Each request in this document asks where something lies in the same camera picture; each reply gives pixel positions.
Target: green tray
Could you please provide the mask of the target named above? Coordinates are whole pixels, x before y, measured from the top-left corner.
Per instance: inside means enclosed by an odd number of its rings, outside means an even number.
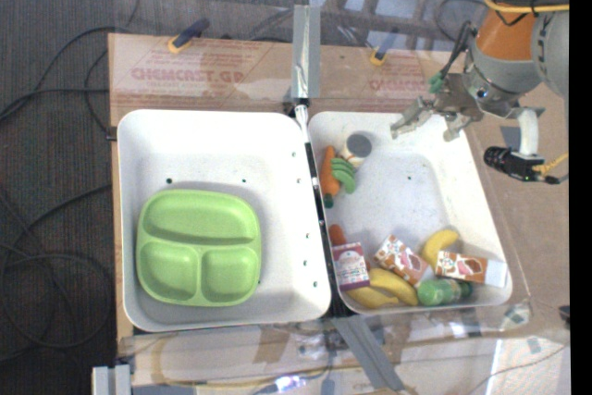
[[[160,191],[140,214],[136,271],[146,292],[161,302],[244,302],[257,288],[261,271],[257,214],[231,194]]]

